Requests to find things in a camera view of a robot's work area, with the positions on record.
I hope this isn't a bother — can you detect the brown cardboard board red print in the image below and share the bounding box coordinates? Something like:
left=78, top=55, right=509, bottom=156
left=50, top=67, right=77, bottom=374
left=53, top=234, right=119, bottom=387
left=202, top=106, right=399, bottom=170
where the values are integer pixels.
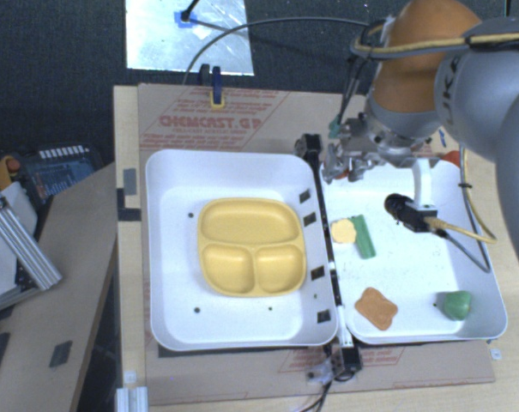
left=136, top=82, right=497, bottom=407

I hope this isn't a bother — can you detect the black cylinder on white bracket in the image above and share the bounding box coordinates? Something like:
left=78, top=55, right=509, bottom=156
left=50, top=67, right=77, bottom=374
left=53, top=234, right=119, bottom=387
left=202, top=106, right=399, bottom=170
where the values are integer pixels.
left=383, top=156, right=440, bottom=233

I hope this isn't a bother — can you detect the black block with thin wires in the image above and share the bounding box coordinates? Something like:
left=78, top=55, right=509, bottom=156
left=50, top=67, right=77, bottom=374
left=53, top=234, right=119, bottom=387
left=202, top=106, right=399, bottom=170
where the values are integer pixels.
left=294, top=132, right=325, bottom=161
left=326, top=343, right=364, bottom=382

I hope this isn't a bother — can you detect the green stick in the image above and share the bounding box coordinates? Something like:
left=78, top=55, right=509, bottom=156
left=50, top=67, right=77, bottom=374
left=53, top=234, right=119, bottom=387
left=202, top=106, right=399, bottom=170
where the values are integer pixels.
left=349, top=214, right=377, bottom=260

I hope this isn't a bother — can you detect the yellow round biscuit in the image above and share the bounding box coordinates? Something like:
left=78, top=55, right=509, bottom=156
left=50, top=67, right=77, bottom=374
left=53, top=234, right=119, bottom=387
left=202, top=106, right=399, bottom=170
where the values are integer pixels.
left=330, top=218, right=357, bottom=245

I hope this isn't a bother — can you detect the white plastic tray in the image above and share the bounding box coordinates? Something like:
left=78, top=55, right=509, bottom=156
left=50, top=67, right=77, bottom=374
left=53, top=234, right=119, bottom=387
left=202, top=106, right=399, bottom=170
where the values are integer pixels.
left=318, top=151, right=509, bottom=346
left=145, top=148, right=340, bottom=353

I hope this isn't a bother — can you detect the thin black and white rod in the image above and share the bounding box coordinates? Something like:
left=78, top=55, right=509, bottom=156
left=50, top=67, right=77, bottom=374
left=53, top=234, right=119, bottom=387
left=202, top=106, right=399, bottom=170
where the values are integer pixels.
left=309, top=151, right=347, bottom=343

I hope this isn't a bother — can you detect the orange toast slice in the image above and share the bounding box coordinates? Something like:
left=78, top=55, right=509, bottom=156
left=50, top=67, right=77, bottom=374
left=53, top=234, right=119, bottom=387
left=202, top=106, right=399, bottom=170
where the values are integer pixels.
left=353, top=286, right=399, bottom=331

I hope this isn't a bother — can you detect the green pepper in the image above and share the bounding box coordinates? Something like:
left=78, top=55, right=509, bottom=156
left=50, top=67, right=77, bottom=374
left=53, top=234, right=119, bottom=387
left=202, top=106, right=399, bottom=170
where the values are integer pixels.
left=440, top=290, right=473, bottom=322

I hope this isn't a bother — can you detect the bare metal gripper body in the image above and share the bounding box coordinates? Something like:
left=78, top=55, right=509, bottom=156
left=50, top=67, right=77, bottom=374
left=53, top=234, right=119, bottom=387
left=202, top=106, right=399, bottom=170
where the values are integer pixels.
left=335, top=116, right=425, bottom=167

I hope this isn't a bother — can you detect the yellow divided plate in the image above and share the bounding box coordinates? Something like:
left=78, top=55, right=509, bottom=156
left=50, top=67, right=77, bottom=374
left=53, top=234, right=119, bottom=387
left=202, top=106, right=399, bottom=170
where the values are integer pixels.
left=196, top=197, right=309, bottom=298

